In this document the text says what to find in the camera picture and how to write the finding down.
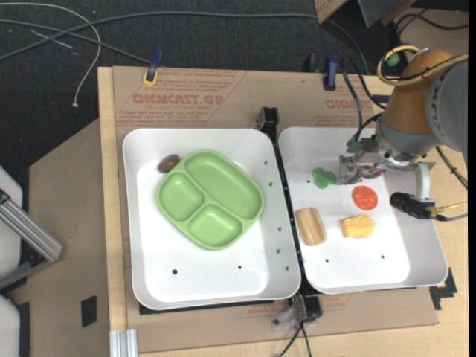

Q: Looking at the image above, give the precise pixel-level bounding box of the black cylinder on white bracket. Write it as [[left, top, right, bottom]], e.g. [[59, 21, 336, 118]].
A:
[[389, 161, 437, 219]]

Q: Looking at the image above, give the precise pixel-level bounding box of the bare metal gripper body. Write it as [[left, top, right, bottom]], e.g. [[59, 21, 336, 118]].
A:
[[350, 136, 418, 170]]

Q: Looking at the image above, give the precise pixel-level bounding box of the orange round toy slice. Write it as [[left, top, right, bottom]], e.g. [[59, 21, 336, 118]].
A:
[[351, 184, 379, 212]]

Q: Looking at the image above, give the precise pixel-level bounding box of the tan toy bread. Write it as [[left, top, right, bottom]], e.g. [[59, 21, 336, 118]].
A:
[[295, 206, 328, 247]]

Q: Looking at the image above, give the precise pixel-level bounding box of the green divided plate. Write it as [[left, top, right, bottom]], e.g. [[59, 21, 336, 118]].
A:
[[155, 148, 266, 252]]

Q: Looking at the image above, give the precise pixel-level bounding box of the thin black and white rod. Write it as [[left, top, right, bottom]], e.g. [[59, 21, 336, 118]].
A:
[[272, 142, 307, 298]]

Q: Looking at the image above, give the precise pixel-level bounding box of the brown cardboard board red print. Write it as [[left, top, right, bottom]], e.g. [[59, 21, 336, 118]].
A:
[[111, 65, 440, 353]]

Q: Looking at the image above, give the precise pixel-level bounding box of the yellow ridged toy piece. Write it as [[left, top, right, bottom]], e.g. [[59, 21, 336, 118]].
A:
[[341, 213, 376, 239]]

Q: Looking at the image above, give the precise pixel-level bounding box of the brown doughnut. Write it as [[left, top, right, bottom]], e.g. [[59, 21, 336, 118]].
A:
[[156, 153, 181, 174]]

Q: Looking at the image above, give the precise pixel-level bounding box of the white plastic tray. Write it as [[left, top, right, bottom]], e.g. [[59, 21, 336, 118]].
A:
[[277, 126, 449, 295], [121, 127, 303, 312]]

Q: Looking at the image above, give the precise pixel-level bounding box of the green toy broccoli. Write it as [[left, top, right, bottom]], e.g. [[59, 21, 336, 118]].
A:
[[311, 166, 338, 190]]

